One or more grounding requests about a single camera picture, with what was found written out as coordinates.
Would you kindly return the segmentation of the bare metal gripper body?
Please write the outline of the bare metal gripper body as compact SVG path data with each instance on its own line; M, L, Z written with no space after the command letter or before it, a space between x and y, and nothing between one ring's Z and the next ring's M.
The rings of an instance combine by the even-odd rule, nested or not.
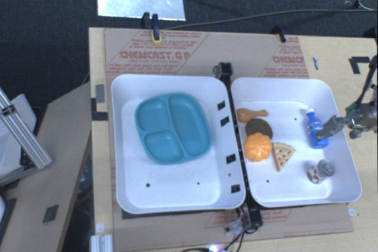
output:
M346 125L351 129L350 139L357 139L365 132L377 134L377 102L352 103L346 108Z

